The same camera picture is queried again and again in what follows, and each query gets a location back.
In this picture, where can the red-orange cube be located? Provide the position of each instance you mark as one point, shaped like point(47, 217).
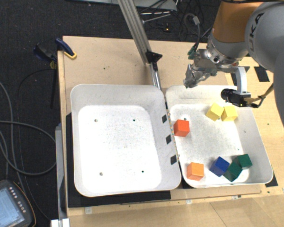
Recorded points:
point(181, 127)

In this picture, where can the green cube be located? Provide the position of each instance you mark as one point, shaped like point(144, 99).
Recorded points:
point(244, 161)
point(233, 172)

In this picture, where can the yellow cube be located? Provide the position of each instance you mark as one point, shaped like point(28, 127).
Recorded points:
point(229, 113)
point(214, 111)

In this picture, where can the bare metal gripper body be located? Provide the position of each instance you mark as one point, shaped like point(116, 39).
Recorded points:
point(207, 61)

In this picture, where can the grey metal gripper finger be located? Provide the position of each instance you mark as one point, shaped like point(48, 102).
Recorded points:
point(200, 76)
point(189, 79)

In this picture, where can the black cylinder on white bracket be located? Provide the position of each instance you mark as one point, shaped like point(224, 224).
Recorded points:
point(235, 96)

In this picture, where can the pale wood board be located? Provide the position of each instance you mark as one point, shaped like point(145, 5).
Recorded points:
point(113, 63)

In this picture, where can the blue cube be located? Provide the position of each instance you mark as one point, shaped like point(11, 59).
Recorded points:
point(219, 166)

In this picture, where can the white plastic tray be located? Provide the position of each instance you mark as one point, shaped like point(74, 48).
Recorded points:
point(119, 148)
point(213, 141)

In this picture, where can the orange cube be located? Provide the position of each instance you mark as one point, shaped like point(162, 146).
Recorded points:
point(195, 171)

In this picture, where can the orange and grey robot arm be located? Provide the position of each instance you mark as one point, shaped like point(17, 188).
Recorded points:
point(265, 32)

